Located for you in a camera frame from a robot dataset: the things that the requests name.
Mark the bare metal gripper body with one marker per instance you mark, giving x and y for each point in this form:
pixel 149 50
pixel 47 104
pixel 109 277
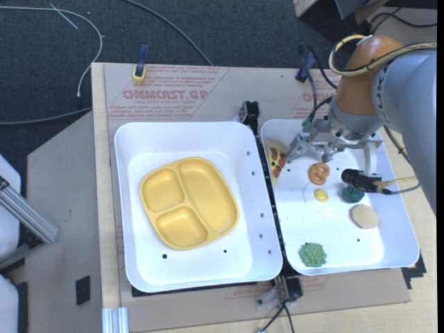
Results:
pixel 324 132

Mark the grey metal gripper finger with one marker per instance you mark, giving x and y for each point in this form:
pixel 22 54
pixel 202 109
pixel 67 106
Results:
pixel 299 143
pixel 328 154

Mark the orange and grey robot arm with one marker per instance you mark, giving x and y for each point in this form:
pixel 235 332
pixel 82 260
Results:
pixel 402 92

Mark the orange toy pretzel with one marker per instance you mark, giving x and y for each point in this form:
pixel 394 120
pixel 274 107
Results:
pixel 317 177

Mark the toy pizza slice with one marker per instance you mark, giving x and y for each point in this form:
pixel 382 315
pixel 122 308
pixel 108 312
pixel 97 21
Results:
pixel 275 158

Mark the white toy fried egg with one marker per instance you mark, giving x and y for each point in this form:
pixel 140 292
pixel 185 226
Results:
pixel 320 195

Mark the dark green toy broccoli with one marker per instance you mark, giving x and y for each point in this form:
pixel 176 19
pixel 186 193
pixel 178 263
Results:
pixel 353 195

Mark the thin black rod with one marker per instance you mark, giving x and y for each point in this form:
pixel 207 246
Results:
pixel 274 206

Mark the tan round biscuit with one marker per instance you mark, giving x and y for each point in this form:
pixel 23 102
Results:
pixel 364 216

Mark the white plastic tray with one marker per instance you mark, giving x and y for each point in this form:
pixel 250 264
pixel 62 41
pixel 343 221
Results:
pixel 340 248
pixel 194 272

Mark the green toy grapes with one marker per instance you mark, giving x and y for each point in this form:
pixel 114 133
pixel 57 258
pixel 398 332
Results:
pixel 313 255

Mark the yellow divided plate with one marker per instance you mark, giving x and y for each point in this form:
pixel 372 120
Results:
pixel 204 186

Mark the brown cardboard board, red print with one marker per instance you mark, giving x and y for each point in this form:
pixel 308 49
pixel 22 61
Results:
pixel 173 92

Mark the black cylinder on white bracket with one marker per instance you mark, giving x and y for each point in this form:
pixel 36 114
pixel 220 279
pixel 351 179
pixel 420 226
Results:
pixel 359 179

